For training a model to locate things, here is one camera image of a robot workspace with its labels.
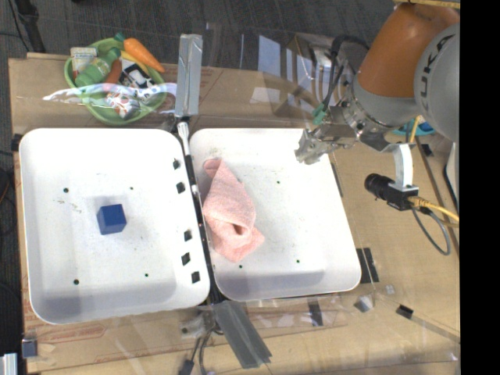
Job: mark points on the black and white packet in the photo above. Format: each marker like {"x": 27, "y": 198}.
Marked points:
{"x": 136, "y": 78}

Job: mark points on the blue cube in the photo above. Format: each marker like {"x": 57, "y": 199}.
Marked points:
{"x": 111, "y": 219}

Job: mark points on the orange carrot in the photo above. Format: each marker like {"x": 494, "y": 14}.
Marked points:
{"x": 142, "y": 55}

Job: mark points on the green bowl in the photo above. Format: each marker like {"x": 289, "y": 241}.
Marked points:
{"x": 113, "y": 117}

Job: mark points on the black cylinder on white bracket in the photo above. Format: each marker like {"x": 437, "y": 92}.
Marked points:
{"x": 392, "y": 193}

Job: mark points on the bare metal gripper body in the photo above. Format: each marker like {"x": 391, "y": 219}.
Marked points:
{"x": 343, "y": 129}

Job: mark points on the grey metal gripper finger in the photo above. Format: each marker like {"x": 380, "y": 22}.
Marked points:
{"x": 304, "y": 147}
{"x": 320, "y": 152}

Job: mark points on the yellow banana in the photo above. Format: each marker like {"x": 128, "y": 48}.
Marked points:
{"x": 134, "y": 61}

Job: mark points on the pink cloth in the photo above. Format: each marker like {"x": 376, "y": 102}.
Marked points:
{"x": 228, "y": 213}

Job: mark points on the green bottle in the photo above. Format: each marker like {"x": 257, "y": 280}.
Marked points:
{"x": 93, "y": 72}

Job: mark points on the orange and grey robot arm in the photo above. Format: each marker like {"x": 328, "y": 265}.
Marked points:
{"x": 406, "y": 61}

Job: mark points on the white plastic tray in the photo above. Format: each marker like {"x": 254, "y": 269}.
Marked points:
{"x": 297, "y": 217}
{"x": 78, "y": 256}

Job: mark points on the white packet with red print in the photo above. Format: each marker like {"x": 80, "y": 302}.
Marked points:
{"x": 124, "y": 106}

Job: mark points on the brown sausage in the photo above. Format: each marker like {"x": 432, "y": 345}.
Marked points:
{"x": 114, "y": 72}

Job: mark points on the white carton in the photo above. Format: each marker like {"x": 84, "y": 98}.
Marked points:
{"x": 82, "y": 59}

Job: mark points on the brown cardboard board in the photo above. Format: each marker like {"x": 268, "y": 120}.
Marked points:
{"x": 390, "y": 248}

